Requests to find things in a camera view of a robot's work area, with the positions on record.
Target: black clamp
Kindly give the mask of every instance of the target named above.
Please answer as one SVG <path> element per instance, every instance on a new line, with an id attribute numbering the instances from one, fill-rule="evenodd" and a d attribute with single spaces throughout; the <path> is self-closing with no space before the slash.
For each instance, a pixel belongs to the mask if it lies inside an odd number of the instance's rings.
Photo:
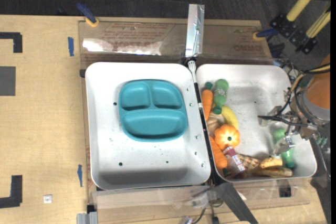
<path id="1" fill-rule="evenodd" d="M 284 13 L 279 14 L 270 22 L 270 26 L 296 46 L 296 51 L 301 50 L 304 54 L 310 53 L 318 44 L 317 40 L 308 37 L 305 31 L 300 29 L 295 22 L 289 21 L 286 16 L 287 14 Z"/>

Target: toy vegetable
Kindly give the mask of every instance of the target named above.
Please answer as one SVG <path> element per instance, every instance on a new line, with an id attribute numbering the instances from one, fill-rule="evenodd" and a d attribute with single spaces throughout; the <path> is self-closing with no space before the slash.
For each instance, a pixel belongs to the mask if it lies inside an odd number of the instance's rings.
<path id="1" fill-rule="evenodd" d="M 209 117 L 206 121 L 206 126 L 208 128 L 209 135 L 214 135 L 215 130 L 224 124 L 224 117 L 222 114 L 215 114 L 214 112 L 210 112 Z"/>
<path id="2" fill-rule="evenodd" d="M 246 168 L 247 173 L 254 170 L 260 164 L 260 160 L 258 160 L 257 158 L 252 158 L 250 156 L 246 156 L 246 155 L 238 154 L 238 153 L 237 153 L 237 156 L 239 157 L 242 164 Z"/>
<path id="3" fill-rule="evenodd" d="M 223 124 L 215 130 L 215 142 L 222 151 L 228 146 L 235 147 L 240 144 L 240 132 L 233 126 Z"/>
<path id="4" fill-rule="evenodd" d="M 273 132 L 274 140 L 275 142 L 278 142 L 280 139 L 285 137 L 285 129 L 277 129 Z M 295 163 L 293 161 L 293 148 L 290 148 L 289 150 L 282 152 L 281 157 L 284 160 L 286 167 L 293 169 L 295 168 Z"/>
<path id="5" fill-rule="evenodd" d="M 229 89 L 229 83 L 225 79 L 219 79 L 215 83 L 214 90 L 214 107 L 215 114 L 221 114 L 222 106 L 226 103 L 227 90 Z"/>
<path id="6" fill-rule="evenodd" d="M 282 166 L 282 159 L 275 158 L 275 157 L 269 157 L 269 158 L 263 159 L 259 164 L 259 167 L 261 169 L 275 168 L 275 167 L 280 167 L 280 166 Z"/>
<path id="7" fill-rule="evenodd" d="M 229 108 L 226 105 L 222 106 L 222 115 L 225 118 L 226 124 L 231 125 L 234 128 L 238 129 L 238 120 L 236 114 L 233 112 L 231 108 Z"/>
<path id="8" fill-rule="evenodd" d="M 270 176 L 270 177 L 291 177 L 293 171 L 289 168 L 277 167 L 271 169 L 260 169 L 253 172 L 256 176 Z"/>
<path id="9" fill-rule="evenodd" d="M 215 165 L 219 171 L 222 171 L 227 166 L 227 159 L 219 146 L 216 144 L 215 140 L 209 136 L 211 142 L 211 149 L 214 155 Z"/>
<path id="10" fill-rule="evenodd" d="M 207 82 L 205 83 L 205 90 L 202 92 L 202 105 L 203 105 L 203 111 L 205 120 L 207 121 L 209 118 L 212 100 L 214 98 L 214 94 L 211 91 L 212 83 Z"/>

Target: teal plate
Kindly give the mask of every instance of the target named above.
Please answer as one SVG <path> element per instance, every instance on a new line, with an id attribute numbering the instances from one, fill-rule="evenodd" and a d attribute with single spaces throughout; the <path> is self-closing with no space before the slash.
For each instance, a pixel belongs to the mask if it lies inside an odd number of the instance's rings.
<path id="1" fill-rule="evenodd" d="M 180 137 L 188 121 L 178 88 L 163 80 L 136 80 L 119 93 L 122 129 L 137 141 L 169 141 Z"/>

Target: wooden countertop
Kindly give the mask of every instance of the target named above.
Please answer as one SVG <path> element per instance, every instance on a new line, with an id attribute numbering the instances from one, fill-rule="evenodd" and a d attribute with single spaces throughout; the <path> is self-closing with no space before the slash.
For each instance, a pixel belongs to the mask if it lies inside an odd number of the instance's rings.
<path id="1" fill-rule="evenodd" d="M 23 53 L 16 54 L 12 40 L 0 39 L 0 66 L 16 67 L 15 96 L 0 96 L 0 197 L 10 195 L 12 175 L 23 177 L 23 202 L 19 207 L 1 208 L 1 223 L 76 223 L 77 213 L 86 212 L 80 21 L 83 17 L 0 15 L 1 32 L 20 32 L 23 36 Z M 68 37 L 75 42 L 73 57 Z M 83 167 L 82 187 L 78 165 Z M 326 223 L 316 190 L 309 184 L 307 193 L 307 205 L 252 213 L 259 223 Z M 43 197 L 49 194 L 52 203 L 44 204 Z M 225 223 L 238 220 L 233 213 L 219 214 L 219 218 Z M 209 220 L 205 216 L 199 223 Z"/>

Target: orange object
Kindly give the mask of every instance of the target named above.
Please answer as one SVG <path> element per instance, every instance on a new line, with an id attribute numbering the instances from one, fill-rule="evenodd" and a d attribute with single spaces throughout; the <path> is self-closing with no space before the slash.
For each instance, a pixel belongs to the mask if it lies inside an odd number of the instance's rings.
<path id="1" fill-rule="evenodd" d="M 215 142 L 222 151 L 228 146 L 236 147 L 240 144 L 240 132 L 233 126 L 223 124 L 215 131 Z"/>
<path id="2" fill-rule="evenodd" d="M 330 63 L 330 54 L 322 61 L 321 65 Z M 314 105 L 330 109 L 330 72 L 314 75 L 306 88 L 307 99 Z"/>
<path id="3" fill-rule="evenodd" d="M 202 92 L 202 105 L 203 105 L 203 111 L 204 111 L 204 117 L 205 120 L 207 121 L 209 118 L 211 106 L 212 106 L 212 101 L 214 98 L 214 94 L 211 91 L 212 88 L 212 83 L 207 82 L 205 83 L 205 90 Z"/>
<path id="4" fill-rule="evenodd" d="M 217 170 L 221 171 L 227 167 L 227 158 L 225 157 L 219 146 L 216 144 L 215 140 L 211 136 L 209 136 L 209 138 L 216 168 Z"/>

